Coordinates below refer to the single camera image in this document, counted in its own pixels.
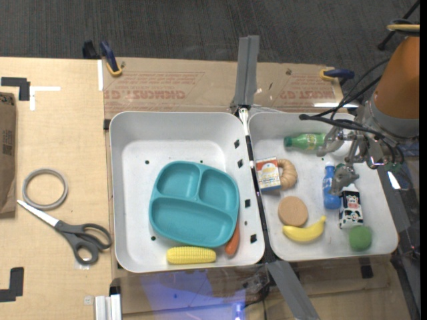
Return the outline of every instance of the teal divided plate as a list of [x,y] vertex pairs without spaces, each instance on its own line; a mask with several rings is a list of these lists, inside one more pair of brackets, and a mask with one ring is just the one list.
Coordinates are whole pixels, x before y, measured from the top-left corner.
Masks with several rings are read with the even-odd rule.
[[238,186],[227,173],[199,163],[174,161],[157,176],[149,221],[164,237],[213,248],[233,235],[238,211]]

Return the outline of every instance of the black scissors handle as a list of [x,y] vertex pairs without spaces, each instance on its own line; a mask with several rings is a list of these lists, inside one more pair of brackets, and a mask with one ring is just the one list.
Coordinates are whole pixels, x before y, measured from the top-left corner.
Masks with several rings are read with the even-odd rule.
[[[107,229],[98,224],[86,223],[81,225],[70,225],[63,221],[58,221],[55,225],[55,229],[68,240],[73,249],[75,258],[79,263],[84,265],[95,263],[98,260],[98,251],[108,249],[113,243]],[[100,231],[105,235],[106,242],[102,242],[98,237],[87,233],[86,230]],[[84,259],[80,256],[80,249],[88,250],[91,254],[91,258]]]

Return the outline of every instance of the brown cardboard box edge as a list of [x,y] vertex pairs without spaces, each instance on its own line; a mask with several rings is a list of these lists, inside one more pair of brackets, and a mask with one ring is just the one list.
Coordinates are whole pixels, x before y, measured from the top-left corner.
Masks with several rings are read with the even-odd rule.
[[0,93],[0,214],[16,207],[17,108],[12,93]]

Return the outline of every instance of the gray ring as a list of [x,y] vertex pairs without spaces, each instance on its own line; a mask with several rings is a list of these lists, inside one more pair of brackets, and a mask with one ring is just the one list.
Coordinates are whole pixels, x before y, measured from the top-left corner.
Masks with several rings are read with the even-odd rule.
[[[56,176],[62,182],[62,186],[64,186],[64,191],[62,192],[62,196],[60,196],[60,198],[52,204],[40,205],[40,204],[34,203],[34,201],[32,201],[27,195],[27,188],[28,188],[29,182],[34,177],[41,175],[41,174],[52,174],[52,175]],[[35,207],[36,209],[40,209],[40,210],[52,210],[52,209],[60,206],[60,204],[62,204],[64,202],[65,198],[67,197],[67,194],[68,194],[68,183],[67,183],[67,180],[65,179],[65,176],[62,173],[58,172],[56,169],[52,169],[52,168],[40,168],[40,169],[36,169],[35,171],[32,171],[24,179],[24,182],[22,184],[22,197],[25,200],[25,202],[27,204],[30,204],[31,206]]]

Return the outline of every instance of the green ball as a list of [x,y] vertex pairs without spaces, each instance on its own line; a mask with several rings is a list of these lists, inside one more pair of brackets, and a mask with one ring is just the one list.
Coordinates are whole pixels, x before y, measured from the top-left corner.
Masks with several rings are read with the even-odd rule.
[[350,246],[355,251],[367,250],[372,243],[372,232],[368,227],[353,227],[349,233]]

